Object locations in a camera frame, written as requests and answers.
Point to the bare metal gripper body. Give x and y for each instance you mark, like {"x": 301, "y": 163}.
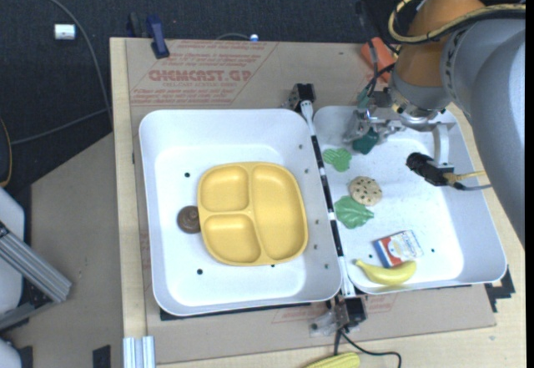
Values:
{"x": 381, "y": 112}

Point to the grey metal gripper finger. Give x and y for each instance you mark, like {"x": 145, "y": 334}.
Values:
{"x": 354, "y": 129}
{"x": 388, "y": 133}

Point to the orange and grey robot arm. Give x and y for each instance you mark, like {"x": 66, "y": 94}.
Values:
{"x": 488, "y": 78}

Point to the light green frilly leaf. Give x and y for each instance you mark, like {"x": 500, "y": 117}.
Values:
{"x": 339, "y": 158}

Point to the beige chocolate chip biscuit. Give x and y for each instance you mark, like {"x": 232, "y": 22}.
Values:
{"x": 365, "y": 190}

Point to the thin black and white rod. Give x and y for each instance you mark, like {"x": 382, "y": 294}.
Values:
{"x": 329, "y": 203}

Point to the green lettuce leaf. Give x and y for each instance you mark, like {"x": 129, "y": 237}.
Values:
{"x": 352, "y": 213}

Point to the white plastic tray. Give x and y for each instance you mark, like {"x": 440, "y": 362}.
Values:
{"x": 425, "y": 216}
{"x": 175, "y": 191}

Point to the white red blue carton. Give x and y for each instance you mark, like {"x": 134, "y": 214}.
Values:
{"x": 398, "y": 248}

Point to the brown cardboard board red print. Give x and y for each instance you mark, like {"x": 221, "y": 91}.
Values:
{"x": 250, "y": 78}

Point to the yellow divided plate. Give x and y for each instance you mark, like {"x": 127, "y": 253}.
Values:
{"x": 254, "y": 216}

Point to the yellow banana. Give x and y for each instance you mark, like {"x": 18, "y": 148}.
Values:
{"x": 388, "y": 273}

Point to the brown swirl lump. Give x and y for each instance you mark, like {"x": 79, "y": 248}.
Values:
{"x": 187, "y": 221}

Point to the yellow corn cob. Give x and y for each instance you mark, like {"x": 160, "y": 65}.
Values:
{"x": 336, "y": 361}

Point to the black cylinder on white bracket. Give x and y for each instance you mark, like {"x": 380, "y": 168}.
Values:
{"x": 425, "y": 168}

